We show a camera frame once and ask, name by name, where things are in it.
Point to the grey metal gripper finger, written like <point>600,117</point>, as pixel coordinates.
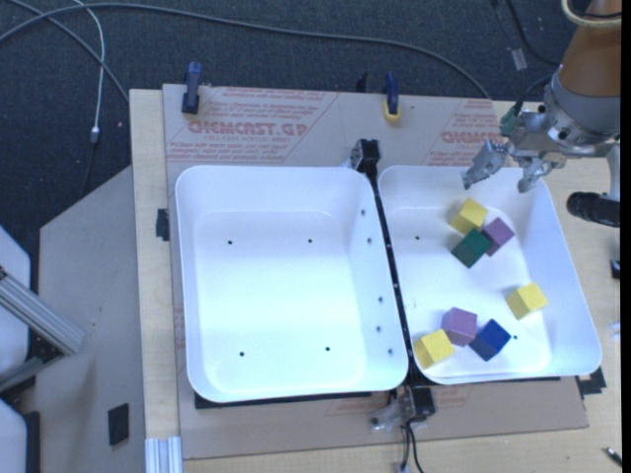
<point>533,171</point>
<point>482,165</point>

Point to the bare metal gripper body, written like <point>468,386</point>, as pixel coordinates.
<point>541,136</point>

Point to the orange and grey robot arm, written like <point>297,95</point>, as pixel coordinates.
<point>594,57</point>

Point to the yellow cube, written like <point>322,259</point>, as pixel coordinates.
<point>434,347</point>
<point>468,215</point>
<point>527,300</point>

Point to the purple cube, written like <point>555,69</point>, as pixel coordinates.
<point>459,325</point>
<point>499,234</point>

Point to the green cube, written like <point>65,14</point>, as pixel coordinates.
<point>470,249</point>

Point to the white plastic tray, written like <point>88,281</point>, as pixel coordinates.
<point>537,269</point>
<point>276,289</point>

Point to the thin black rod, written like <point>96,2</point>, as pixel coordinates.
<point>392,264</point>

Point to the blue cube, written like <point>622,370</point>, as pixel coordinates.
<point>489,339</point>

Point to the brown cardboard board red print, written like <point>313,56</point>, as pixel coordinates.
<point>276,126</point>

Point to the black cylinder on white bracket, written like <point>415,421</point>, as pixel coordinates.
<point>599,200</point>

